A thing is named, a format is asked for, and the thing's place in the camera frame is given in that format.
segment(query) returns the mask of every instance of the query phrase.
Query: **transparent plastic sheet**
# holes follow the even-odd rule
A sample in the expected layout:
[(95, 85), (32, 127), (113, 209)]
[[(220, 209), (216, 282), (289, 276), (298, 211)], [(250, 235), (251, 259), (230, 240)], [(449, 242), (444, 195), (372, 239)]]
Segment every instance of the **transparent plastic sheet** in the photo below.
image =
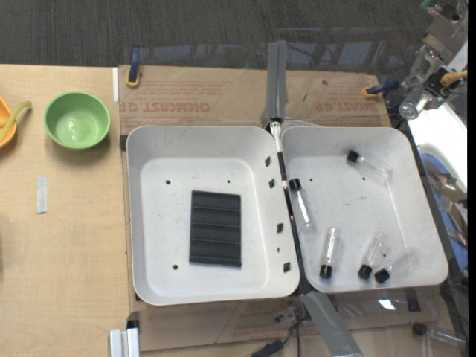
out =
[[(118, 69), (120, 133), (126, 137), (139, 126), (259, 126), (266, 101), (266, 71), (216, 68), (141, 66), (139, 87), (124, 83), (128, 65)], [(374, 76), (342, 72), (287, 71), (289, 126), (390, 126), (381, 96), (364, 98), (361, 90), (374, 86)], [(154, 351), (211, 345), (256, 351), (268, 340), (291, 336), (289, 327), (299, 317), (299, 297), (271, 300), (203, 303), (157, 308), (141, 301), (132, 284), (129, 193), (126, 153), (123, 152), (124, 200), (129, 258), (129, 305), (132, 317), (141, 327), (141, 349), (145, 356)], [(440, 345), (428, 338), (415, 337), (411, 324), (443, 324), (452, 328), (444, 300), (437, 287), (377, 290), (358, 294), (331, 295), (338, 314), (351, 330), (364, 354), (380, 356), (460, 356), (458, 349)], [(411, 307), (417, 301), (417, 309)], [(181, 334), (174, 329), (180, 327)], [(161, 337), (157, 338), (158, 329)], [(300, 324), (303, 356), (327, 353), (310, 320)], [(394, 350), (385, 349), (388, 345)], [(293, 356), (293, 351), (286, 356)]]

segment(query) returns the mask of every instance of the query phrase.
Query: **yellow spoon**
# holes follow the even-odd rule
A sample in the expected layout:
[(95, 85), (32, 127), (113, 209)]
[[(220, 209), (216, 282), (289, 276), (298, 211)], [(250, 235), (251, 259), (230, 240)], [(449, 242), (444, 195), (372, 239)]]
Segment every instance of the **yellow spoon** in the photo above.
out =
[(7, 120), (0, 121), (0, 127), (4, 126), (3, 130), (0, 132), (0, 143), (5, 139), (5, 136), (7, 136), (8, 131), (10, 131), (10, 127), (15, 122), (20, 111), (25, 107), (31, 107), (31, 102), (29, 100), (22, 102), (17, 107), (15, 107)]

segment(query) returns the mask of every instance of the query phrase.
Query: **white tray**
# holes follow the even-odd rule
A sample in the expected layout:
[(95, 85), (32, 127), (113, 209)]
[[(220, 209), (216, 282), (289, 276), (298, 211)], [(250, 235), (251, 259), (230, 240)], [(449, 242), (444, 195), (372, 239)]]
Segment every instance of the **white tray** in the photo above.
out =
[[(142, 300), (163, 306), (275, 298), (297, 288), (295, 244), (270, 134), (257, 127), (143, 126), (128, 137), (127, 160), (132, 274)], [(241, 195), (241, 268), (189, 263), (192, 190)]]
[[(303, 262), (309, 282), (322, 292), (349, 292), (443, 282), (448, 262), (408, 139), (389, 128), (292, 127), (282, 134), (288, 179), (299, 178), (313, 203), (315, 234), (300, 233)], [(384, 186), (363, 179), (346, 162), (350, 149), (376, 156), (391, 167), (393, 178)], [(343, 248), (332, 278), (321, 279), (321, 254), (328, 227), (342, 232)], [(411, 273), (384, 284), (357, 271), (369, 238), (382, 231), (392, 239), (392, 254), (413, 247), (418, 261)]]

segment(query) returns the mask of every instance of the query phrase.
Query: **black cap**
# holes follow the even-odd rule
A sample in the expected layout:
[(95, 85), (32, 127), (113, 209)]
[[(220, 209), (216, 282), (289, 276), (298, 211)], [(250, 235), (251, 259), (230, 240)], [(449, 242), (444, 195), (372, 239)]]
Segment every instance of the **black cap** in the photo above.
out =
[(356, 163), (359, 157), (360, 155), (355, 151), (349, 151), (349, 153), (347, 153), (347, 160), (351, 163)]
[(426, 331), (428, 330), (427, 326), (422, 323), (414, 323), (411, 329), (414, 331), (414, 334), (418, 336), (426, 335)]
[(289, 187), (291, 188), (291, 190), (301, 190), (301, 185), (300, 185), (300, 181), (298, 178), (294, 178), (292, 180), (289, 180)]
[(319, 272), (319, 276), (323, 279), (330, 279), (332, 276), (332, 266), (331, 265), (322, 265), (321, 272)]
[(358, 275), (362, 279), (368, 279), (371, 273), (372, 273), (372, 268), (367, 265), (360, 266), (360, 270), (358, 270)]
[(382, 269), (382, 270), (376, 272), (374, 277), (375, 277), (375, 280), (377, 282), (383, 283), (383, 282), (386, 282), (388, 280), (388, 278), (390, 277), (390, 274), (388, 273), (387, 270)]

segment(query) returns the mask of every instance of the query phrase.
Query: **transparent vial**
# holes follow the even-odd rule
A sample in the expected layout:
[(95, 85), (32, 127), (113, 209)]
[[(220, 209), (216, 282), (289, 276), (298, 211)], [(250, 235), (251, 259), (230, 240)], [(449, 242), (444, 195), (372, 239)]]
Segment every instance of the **transparent vial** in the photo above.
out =
[(301, 187), (298, 178), (289, 180), (292, 209), (297, 228), (310, 232), (315, 230), (315, 220), (312, 215), (310, 200), (307, 192)]
[(347, 162), (354, 166), (363, 176), (369, 176), (381, 184), (387, 184), (391, 179), (391, 169), (370, 156), (363, 156), (356, 151), (349, 151), (347, 153)]
[(385, 266), (374, 274), (375, 280), (379, 283), (385, 283), (391, 277), (404, 277), (413, 271), (413, 267), (417, 263), (417, 252), (408, 248), (386, 262)]
[(464, 350), (466, 347), (466, 338), (450, 329), (443, 329), (435, 325), (414, 323), (412, 330), (415, 335), (429, 337), (431, 340), (451, 345), (459, 350)]
[(322, 279), (330, 279), (332, 277), (332, 270), (338, 258), (339, 233), (338, 228), (329, 228), (327, 230), (326, 242), (322, 251), (321, 270), (319, 271), (319, 276)]
[(362, 279), (368, 279), (372, 270), (380, 266), (382, 261), (390, 252), (390, 238), (382, 233), (376, 231), (370, 239), (367, 248), (362, 256), (361, 266), (358, 270), (358, 275)]

